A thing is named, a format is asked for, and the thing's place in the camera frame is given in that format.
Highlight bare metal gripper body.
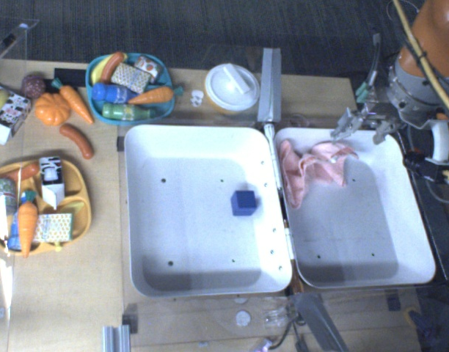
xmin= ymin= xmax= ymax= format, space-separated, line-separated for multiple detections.
xmin=356 ymin=100 xmax=407 ymax=130

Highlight pink cloth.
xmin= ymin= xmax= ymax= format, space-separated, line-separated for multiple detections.
xmin=277 ymin=139 xmax=359 ymax=210

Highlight white plastic tray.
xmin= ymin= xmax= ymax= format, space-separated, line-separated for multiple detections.
xmin=123 ymin=123 xmax=293 ymax=298
xmin=274 ymin=127 xmax=437 ymax=290

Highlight yellow bowl with white lid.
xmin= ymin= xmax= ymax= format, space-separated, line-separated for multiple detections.
xmin=203 ymin=62 xmax=261 ymax=116

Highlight blue cube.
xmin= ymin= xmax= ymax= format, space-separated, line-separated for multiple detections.
xmin=230 ymin=189 xmax=258 ymax=217

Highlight orange carrot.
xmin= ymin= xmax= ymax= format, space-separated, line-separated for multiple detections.
xmin=51 ymin=78 xmax=95 ymax=125
xmin=17 ymin=190 xmax=40 ymax=260
xmin=128 ymin=85 xmax=184 ymax=106

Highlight white can with orange print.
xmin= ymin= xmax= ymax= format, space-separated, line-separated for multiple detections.
xmin=133 ymin=55 xmax=164 ymax=84

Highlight patterned carton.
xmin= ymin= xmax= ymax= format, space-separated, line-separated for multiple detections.
xmin=33 ymin=212 xmax=74 ymax=243
xmin=110 ymin=62 xmax=153 ymax=95

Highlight green bottle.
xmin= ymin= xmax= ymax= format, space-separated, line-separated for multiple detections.
xmin=101 ymin=102 xmax=156 ymax=122

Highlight blue bottle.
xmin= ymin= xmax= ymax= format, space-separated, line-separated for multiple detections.
xmin=7 ymin=210 xmax=24 ymax=252
xmin=91 ymin=82 xmax=139 ymax=103

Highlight brown sausage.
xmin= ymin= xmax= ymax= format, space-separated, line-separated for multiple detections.
xmin=5 ymin=162 xmax=41 ymax=183
xmin=59 ymin=123 xmax=95 ymax=161
xmin=100 ymin=51 xmax=126 ymax=84

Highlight pale wood board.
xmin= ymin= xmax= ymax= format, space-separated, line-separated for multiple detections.
xmin=117 ymin=67 xmax=423 ymax=352

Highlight blue divided plate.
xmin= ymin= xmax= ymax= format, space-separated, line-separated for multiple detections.
xmin=85 ymin=51 xmax=175 ymax=125

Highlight yellow banana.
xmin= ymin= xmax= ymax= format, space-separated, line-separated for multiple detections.
xmin=90 ymin=52 xmax=128 ymax=86

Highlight yellow divided plate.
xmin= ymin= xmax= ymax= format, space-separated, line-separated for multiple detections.
xmin=0 ymin=161 xmax=92 ymax=257

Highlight orange pumpkin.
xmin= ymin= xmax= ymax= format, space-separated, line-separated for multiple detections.
xmin=34 ymin=92 xmax=73 ymax=127

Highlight black and white carton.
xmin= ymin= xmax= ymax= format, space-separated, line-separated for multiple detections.
xmin=38 ymin=155 xmax=67 ymax=210

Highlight purple grapes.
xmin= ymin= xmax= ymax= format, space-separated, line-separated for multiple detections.
xmin=20 ymin=73 xmax=47 ymax=100

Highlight white carton with cow print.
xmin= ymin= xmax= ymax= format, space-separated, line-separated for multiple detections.
xmin=0 ymin=83 xmax=32 ymax=147

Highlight green can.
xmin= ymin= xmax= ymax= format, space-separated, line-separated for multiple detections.
xmin=0 ymin=177 xmax=18 ymax=214

